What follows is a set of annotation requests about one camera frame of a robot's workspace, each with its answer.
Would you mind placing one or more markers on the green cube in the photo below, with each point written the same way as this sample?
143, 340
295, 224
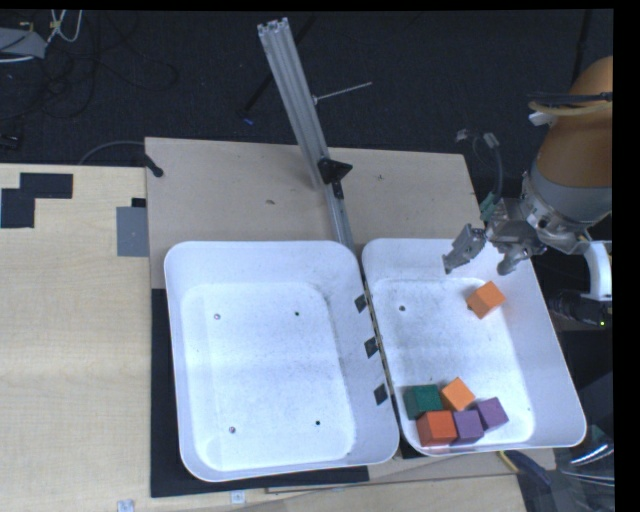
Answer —
424, 399

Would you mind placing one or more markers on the red-orange cube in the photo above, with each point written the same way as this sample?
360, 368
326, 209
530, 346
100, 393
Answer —
436, 428

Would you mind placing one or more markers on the white plastic tray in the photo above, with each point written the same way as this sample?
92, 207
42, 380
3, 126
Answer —
440, 345
270, 375

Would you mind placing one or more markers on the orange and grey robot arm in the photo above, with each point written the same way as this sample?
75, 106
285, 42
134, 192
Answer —
577, 145

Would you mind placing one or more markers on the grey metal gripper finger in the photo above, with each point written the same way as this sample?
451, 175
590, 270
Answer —
464, 247
511, 261

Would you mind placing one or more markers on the brown cardboard board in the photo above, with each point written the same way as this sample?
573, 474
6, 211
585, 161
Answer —
240, 195

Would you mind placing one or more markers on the orange cube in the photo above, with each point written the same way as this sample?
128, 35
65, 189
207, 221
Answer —
486, 299
457, 394

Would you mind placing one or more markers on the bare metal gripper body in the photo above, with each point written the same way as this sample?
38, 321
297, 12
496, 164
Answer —
517, 231

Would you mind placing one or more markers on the black cylinder on white bracket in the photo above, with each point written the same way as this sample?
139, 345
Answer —
597, 270

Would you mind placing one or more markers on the purple cube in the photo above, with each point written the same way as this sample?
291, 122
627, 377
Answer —
468, 426
492, 413

